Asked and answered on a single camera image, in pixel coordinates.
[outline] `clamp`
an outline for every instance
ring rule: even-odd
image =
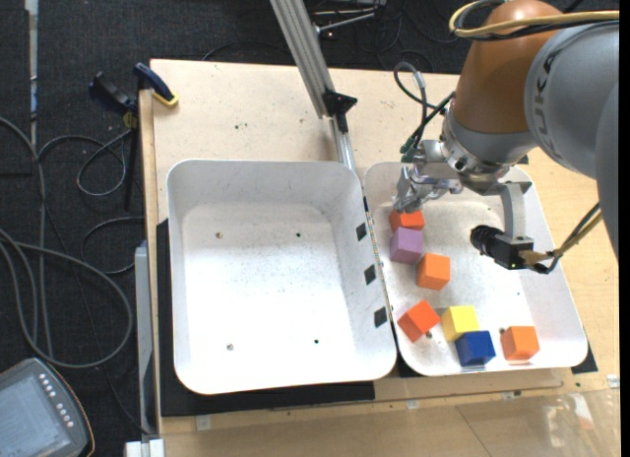
[[[161,77],[144,63],[137,63],[133,73],[138,77],[138,91],[153,89],[153,96],[163,105],[173,108],[179,97],[170,90]],[[129,210],[136,155],[138,153],[138,98],[130,97],[98,72],[88,86],[90,97],[105,111],[119,114],[126,128],[131,130],[132,142],[129,171],[125,174],[125,211]]]

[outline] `cube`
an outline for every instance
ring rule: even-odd
[[[390,261],[415,264],[422,256],[422,231],[398,228],[390,239]]]
[[[501,334],[503,356],[507,360],[527,360],[540,350],[534,326],[510,326]]]
[[[426,299],[412,306],[398,319],[398,325],[412,342],[417,341],[439,322],[440,316]]]
[[[416,267],[415,283],[422,288],[440,291],[451,280],[451,258],[427,252]]]
[[[390,226],[392,231],[398,228],[417,229],[424,228],[424,216],[421,210],[415,212],[398,212],[396,209],[390,212]]]
[[[442,314],[441,320],[447,342],[454,342],[464,333],[479,330],[476,312],[471,305],[449,306]]]
[[[496,356],[489,331],[470,331],[455,342],[462,366],[483,366]]]

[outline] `purple cube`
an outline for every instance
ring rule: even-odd
[[[422,231],[397,228],[390,240],[390,261],[415,264],[422,256]]]

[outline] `black device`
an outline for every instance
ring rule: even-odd
[[[43,361],[0,374],[0,457],[78,457],[91,439],[74,393]]]

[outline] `yellow clamp tip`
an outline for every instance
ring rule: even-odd
[[[179,101],[179,96],[176,95],[175,93],[173,93],[173,98],[171,99],[166,99],[164,97],[161,97],[160,95],[158,95],[156,92],[154,92],[154,98],[159,101],[162,105],[167,106],[168,108],[173,108],[177,105],[177,102]]]

